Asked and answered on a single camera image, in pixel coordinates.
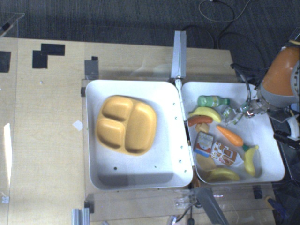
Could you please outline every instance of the toy banana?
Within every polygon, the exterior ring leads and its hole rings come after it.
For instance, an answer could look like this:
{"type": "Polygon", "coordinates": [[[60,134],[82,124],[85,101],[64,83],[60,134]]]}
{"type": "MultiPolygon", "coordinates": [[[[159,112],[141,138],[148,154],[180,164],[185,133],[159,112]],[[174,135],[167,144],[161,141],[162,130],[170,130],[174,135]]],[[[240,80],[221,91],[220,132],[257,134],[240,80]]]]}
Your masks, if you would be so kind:
{"type": "Polygon", "coordinates": [[[244,155],[244,165],[247,173],[249,173],[251,176],[255,176],[255,168],[253,164],[253,156],[255,154],[255,151],[258,149],[258,145],[255,147],[249,148],[244,155]]]}
{"type": "Polygon", "coordinates": [[[189,114],[190,117],[195,115],[205,115],[211,117],[216,122],[221,122],[220,114],[210,107],[198,107],[192,113],[189,114]]]}
{"type": "Polygon", "coordinates": [[[228,168],[219,167],[211,171],[207,178],[208,182],[227,181],[227,180],[238,181],[240,180],[240,177],[236,172],[228,168]]]}

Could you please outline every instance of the metal bracket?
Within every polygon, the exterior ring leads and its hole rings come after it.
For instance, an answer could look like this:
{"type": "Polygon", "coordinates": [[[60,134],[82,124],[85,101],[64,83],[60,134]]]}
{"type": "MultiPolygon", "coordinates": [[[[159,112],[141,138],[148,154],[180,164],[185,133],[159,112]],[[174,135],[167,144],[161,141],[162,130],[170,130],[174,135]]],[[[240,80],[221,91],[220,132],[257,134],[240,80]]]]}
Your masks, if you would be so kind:
{"type": "Polygon", "coordinates": [[[184,78],[187,66],[187,34],[175,31],[171,78],[184,78]]]}
{"type": "Polygon", "coordinates": [[[73,209],[72,225],[90,225],[90,209],[73,209]]]}

